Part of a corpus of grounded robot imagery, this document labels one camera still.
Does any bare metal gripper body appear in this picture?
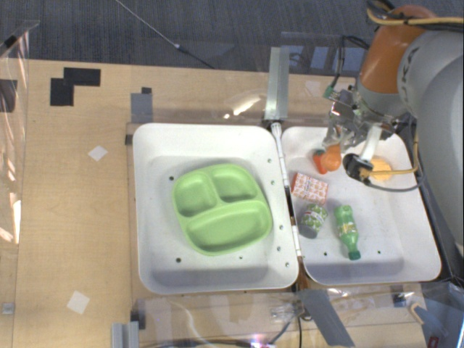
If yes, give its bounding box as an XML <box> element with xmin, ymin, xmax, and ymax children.
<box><xmin>328</xmin><ymin>85</ymin><xmax>395</xmax><ymax>141</ymax></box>

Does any red-orange carrot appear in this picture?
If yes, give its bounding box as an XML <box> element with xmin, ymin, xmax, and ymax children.
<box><xmin>312</xmin><ymin>149</ymin><xmax>328</xmax><ymax>175</ymax></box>

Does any yellow round biscuit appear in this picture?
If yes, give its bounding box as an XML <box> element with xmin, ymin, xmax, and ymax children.
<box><xmin>368</xmin><ymin>157</ymin><xmax>393</xmax><ymax>183</ymax></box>

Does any orange and white carton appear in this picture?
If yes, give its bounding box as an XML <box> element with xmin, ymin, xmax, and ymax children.
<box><xmin>290</xmin><ymin>172</ymin><xmax>330</xmax><ymax>207</ymax></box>

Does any green can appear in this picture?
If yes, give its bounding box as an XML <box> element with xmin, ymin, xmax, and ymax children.
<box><xmin>298</xmin><ymin>203</ymin><xmax>329</xmax><ymax>240</ymax></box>

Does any green plastic bottle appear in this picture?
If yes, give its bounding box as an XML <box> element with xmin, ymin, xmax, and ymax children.
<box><xmin>333</xmin><ymin>204</ymin><xmax>362</xmax><ymax>262</ymax></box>

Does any white plastic tray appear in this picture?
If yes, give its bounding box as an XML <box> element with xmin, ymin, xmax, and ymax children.
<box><xmin>281</xmin><ymin>125</ymin><xmax>443</xmax><ymax>287</ymax></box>
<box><xmin>131</xmin><ymin>122</ymin><xmax>300</xmax><ymax>297</ymax></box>

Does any green divided plate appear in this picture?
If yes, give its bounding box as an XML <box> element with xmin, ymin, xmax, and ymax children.
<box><xmin>171</xmin><ymin>163</ymin><xmax>274</xmax><ymax>257</ymax></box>

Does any black cylinder on white bracket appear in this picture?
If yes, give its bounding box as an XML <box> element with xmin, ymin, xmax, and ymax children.
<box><xmin>341</xmin><ymin>125</ymin><xmax>384</xmax><ymax>187</ymax></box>

